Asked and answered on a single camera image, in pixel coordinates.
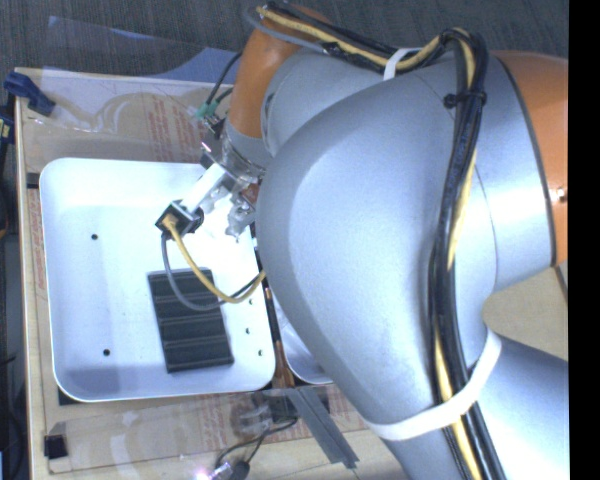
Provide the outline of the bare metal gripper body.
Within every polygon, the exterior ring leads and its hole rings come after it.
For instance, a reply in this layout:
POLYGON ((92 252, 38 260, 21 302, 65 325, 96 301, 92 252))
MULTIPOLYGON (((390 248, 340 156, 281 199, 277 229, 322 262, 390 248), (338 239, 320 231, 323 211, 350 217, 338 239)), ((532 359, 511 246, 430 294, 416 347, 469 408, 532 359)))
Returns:
POLYGON ((261 160, 250 159, 229 135, 208 135, 201 146, 200 164, 205 169, 221 168, 224 171, 222 183, 226 188, 249 205, 255 205, 265 173, 261 160))

